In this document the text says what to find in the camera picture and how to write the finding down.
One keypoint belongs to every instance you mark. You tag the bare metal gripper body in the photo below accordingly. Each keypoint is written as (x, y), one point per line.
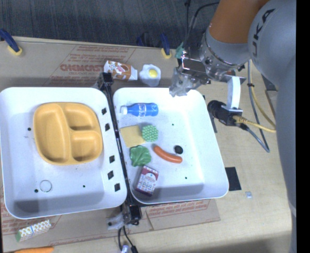
(196, 68)

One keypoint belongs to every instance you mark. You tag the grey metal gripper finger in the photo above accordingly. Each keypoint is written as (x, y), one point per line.
(188, 84)
(176, 84)

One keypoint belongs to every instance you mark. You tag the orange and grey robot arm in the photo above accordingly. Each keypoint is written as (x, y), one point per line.
(273, 49)

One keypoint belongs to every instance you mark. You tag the white fried egg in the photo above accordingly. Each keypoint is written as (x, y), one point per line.
(150, 74)

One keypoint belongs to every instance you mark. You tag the blue plastic bottle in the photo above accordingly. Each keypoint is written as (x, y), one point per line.
(144, 110)

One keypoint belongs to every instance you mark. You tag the white plastic tray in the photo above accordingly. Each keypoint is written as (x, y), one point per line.
(191, 130)
(65, 191)

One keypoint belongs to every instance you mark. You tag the light green grapes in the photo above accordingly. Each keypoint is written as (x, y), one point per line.
(150, 133)

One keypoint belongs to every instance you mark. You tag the brown and white carton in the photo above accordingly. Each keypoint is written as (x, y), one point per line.
(120, 71)

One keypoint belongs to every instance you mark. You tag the small black disc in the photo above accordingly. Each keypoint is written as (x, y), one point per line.
(178, 149)

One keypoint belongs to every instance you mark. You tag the yellow cheese slice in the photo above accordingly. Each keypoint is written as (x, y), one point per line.
(131, 136)

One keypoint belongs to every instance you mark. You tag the orange sausage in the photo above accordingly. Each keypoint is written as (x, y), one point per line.
(168, 155)

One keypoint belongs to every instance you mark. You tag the green lettuce leaf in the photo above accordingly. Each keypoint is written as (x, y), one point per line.
(140, 155)

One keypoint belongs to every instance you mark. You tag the red and white carton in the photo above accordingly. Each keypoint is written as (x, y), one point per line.
(146, 180)

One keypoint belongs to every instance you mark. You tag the brown cardboard board red print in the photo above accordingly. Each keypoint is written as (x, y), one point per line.
(46, 62)

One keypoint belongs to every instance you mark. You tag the yellow divided plate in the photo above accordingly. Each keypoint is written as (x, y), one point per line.
(52, 133)

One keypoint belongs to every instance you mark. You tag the white orange green patterned box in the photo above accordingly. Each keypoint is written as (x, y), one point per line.
(33, 231)

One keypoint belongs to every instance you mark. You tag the orange carrot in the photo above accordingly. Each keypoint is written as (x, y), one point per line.
(35, 250)

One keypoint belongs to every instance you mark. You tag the black cylinder on white bracket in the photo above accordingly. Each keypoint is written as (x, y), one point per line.
(233, 93)

